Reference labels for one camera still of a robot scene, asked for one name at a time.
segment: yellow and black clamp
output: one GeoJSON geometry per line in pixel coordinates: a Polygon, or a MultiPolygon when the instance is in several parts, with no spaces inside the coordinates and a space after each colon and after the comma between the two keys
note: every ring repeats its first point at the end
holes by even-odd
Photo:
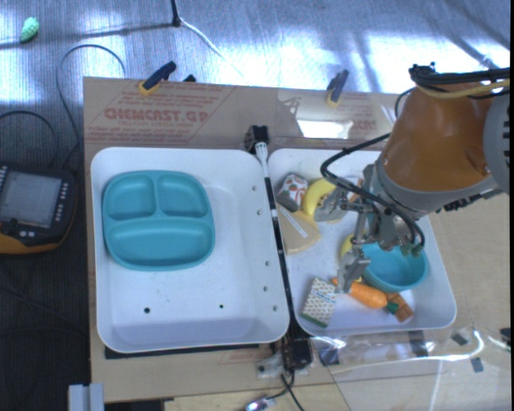
{"type": "Polygon", "coordinates": [[[343,92],[344,84],[349,77],[349,70],[343,70],[330,81],[327,86],[326,103],[332,108],[337,108],[341,100],[341,93],[343,92]]]}
{"type": "Polygon", "coordinates": [[[148,96],[152,92],[155,92],[160,87],[160,81],[168,80],[170,74],[172,74],[176,68],[177,65],[173,61],[169,61],[156,70],[150,78],[139,83],[139,92],[143,96],[148,96]]]}

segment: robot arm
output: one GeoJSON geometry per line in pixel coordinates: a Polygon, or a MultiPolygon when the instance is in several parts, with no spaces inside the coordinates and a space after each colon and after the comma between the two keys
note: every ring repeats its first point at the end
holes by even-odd
{"type": "Polygon", "coordinates": [[[391,133],[344,149],[321,167],[337,188],[315,217],[358,212],[353,247],[339,267],[342,292],[369,263],[361,244],[377,242],[386,251],[400,246],[417,255],[425,242],[419,218],[510,194],[510,69],[438,74],[433,66],[414,66],[409,73],[416,87],[391,133]],[[361,186],[329,171],[333,161],[385,139],[375,163],[364,170],[361,186]],[[358,198],[344,200],[347,192],[358,198]]]}

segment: yellow cable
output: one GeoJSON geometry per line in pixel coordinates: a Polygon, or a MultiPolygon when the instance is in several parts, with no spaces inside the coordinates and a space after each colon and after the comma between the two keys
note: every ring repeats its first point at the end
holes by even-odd
{"type": "Polygon", "coordinates": [[[454,99],[454,98],[463,98],[465,96],[475,96],[477,94],[491,92],[495,88],[501,88],[503,86],[511,86],[510,78],[506,79],[506,80],[502,80],[501,82],[494,82],[494,83],[488,84],[488,85],[475,86],[473,88],[468,88],[466,90],[460,90],[458,92],[437,92],[435,90],[430,90],[428,88],[425,88],[424,86],[419,86],[419,85],[417,85],[417,88],[419,88],[419,90],[421,90],[422,92],[426,93],[428,96],[431,96],[433,98],[454,99]]]}

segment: black post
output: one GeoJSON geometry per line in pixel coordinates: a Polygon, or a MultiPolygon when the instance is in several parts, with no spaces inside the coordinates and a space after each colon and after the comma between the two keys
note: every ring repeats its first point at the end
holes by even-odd
{"type": "Polygon", "coordinates": [[[179,12],[177,11],[177,3],[175,0],[170,0],[171,1],[171,10],[173,11],[173,21],[171,22],[171,24],[173,24],[173,26],[175,27],[180,27],[181,26],[181,17],[179,16],[179,12]]]}

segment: dark surface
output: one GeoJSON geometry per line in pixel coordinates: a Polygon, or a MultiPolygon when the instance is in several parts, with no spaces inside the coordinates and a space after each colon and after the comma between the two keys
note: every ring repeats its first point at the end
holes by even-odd
{"type": "Polygon", "coordinates": [[[57,250],[0,257],[0,409],[61,411],[69,385],[91,380],[84,185],[73,122],[81,129],[83,76],[124,72],[101,48],[84,46],[62,61],[74,47],[109,48],[129,78],[145,79],[173,61],[170,80],[193,74],[206,83],[325,90],[348,69],[344,89],[361,92],[406,90],[414,63],[460,72],[510,65],[511,0],[176,3],[188,26],[171,25],[170,0],[0,0],[0,115],[29,110],[50,124],[27,114],[1,119],[0,160],[74,171],[80,204],[57,250]],[[29,16],[40,31],[21,45],[29,16]]]}

